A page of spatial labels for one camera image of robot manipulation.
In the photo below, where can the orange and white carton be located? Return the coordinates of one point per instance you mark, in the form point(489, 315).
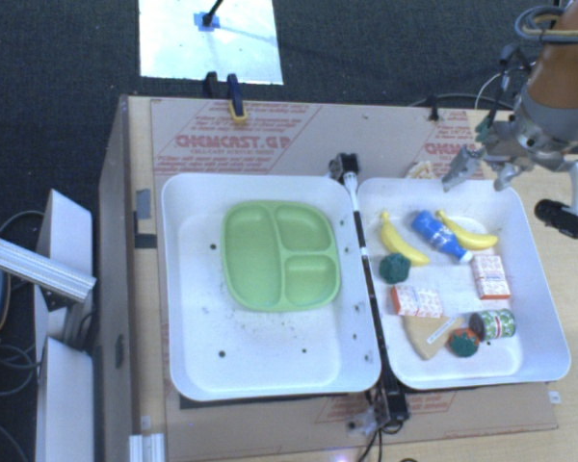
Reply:
point(416, 301)
point(491, 277)

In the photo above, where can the brown cardboard board red print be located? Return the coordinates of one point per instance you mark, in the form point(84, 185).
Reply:
point(289, 152)

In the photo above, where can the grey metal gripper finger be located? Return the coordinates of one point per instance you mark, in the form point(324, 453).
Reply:
point(505, 175)
point(460, 167)

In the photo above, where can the green divided plate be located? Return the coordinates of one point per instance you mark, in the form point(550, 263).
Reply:
point(279, 255)

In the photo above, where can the yellow banana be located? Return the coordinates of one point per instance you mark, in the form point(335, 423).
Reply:
point(472, 238)
point(399, 243)

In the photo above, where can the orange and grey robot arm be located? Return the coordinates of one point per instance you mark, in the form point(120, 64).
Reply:
point(559, 75)

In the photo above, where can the green broccoli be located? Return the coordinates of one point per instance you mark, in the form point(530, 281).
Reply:
point(394, 268)

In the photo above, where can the blue plastic bottle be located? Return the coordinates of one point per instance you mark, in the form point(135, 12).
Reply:
point(438, 235)

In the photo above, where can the green and white can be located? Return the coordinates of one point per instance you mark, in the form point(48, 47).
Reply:
point(498, 324)

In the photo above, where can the thin black and white rod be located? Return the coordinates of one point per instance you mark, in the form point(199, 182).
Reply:
point(366, 267)

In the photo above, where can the black cylinder on white bracket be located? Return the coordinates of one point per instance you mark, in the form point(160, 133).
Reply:
point(566, 207)

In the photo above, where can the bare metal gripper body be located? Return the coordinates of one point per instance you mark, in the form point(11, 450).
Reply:
point(522, 148)

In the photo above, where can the tan pizza slice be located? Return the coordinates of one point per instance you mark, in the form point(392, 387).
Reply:
point(426, 337)

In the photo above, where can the white plastic tray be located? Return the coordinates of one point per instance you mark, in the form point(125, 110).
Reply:
point(534, 344)
point(197, 354)

